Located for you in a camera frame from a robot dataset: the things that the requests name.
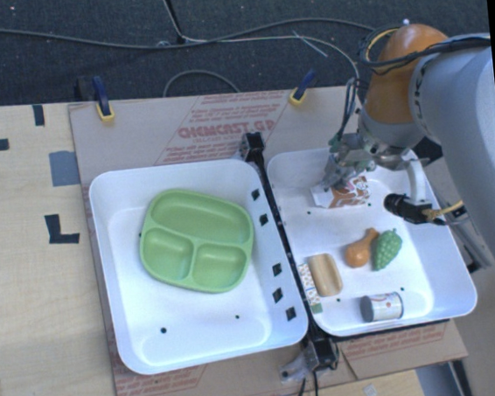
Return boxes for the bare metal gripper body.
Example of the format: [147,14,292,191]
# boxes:
[327,127,409,179]

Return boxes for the white and orange packet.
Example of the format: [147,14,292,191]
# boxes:
[309,174,373,212]

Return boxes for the white plastic tray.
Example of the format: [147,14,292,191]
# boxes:
[86,151,313,380]
[264,133,481,344]

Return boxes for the orange toy chicken drumstick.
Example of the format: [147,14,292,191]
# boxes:
[343,226,384,270]

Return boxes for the green toy grapes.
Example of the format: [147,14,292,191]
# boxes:
[368,226,406,273]

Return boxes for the tan toy hot dog bread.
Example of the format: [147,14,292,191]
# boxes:
[306,252,345,299]

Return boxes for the small patterned white carton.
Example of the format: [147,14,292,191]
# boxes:
[296,260,325,316]

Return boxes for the small white can grey lid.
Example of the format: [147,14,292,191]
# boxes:
[358,290,406,325]

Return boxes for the green divided plate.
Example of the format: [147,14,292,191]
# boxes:
[133,180,261,302]

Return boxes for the brown cardboard board red print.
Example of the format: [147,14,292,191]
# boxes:
[67,66,474,396]

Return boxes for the black cylinder on white bracket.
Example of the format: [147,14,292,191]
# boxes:
[379,158,436,229]

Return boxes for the black block with thin wires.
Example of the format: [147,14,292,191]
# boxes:
[239,130,268,163]
[303,336,342,372]

